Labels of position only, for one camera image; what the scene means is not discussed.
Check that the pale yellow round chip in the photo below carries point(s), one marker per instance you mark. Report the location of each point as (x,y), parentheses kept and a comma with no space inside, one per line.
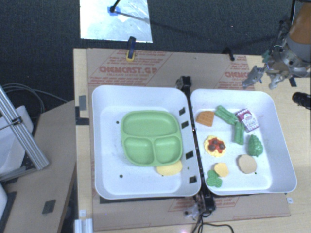
(171,170)

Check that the green beans bundle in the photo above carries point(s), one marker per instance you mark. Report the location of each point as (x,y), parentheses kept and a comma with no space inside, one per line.
(226,115)
(239,133)

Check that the green divided plate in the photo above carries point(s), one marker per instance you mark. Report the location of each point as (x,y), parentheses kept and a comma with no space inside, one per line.
(150,135)

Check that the green lettuce leaf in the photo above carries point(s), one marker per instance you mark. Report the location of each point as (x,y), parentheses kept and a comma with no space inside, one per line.
(255,145)

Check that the brown cardboard board red print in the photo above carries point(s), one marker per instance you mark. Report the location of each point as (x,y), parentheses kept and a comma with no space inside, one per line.
(155,67)

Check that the thin black rod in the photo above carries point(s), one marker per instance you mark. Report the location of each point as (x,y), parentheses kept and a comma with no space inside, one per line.
(193,130)

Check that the orange waffle piece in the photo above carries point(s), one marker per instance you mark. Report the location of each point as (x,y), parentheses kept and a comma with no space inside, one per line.
(206,119)

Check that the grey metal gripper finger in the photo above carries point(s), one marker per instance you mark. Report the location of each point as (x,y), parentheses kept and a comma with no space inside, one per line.
(252,76)
(276,81)

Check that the white plastic tray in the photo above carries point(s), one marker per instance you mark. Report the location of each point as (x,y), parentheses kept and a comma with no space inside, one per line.
(109,139)
(274,139)

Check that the black cylinder on white bracket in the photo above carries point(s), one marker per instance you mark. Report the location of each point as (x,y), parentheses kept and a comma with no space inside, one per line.
(302,99)

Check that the purple and white carton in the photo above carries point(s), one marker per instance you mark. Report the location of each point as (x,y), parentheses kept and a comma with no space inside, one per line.
(247,120)

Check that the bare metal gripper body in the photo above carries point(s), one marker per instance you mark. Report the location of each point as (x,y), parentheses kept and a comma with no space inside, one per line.
(289,63)

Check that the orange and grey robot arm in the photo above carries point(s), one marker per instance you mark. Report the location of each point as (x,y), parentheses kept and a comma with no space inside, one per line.
(301,25)

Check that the small yellow chip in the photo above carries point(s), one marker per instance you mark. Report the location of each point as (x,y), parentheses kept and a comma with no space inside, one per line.
(221,169)

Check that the green peas cluster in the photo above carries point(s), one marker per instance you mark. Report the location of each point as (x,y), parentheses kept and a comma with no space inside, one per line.
(213,179)

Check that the tan round biscuit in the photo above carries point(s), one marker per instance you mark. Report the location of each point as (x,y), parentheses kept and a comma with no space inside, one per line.
(246,164)

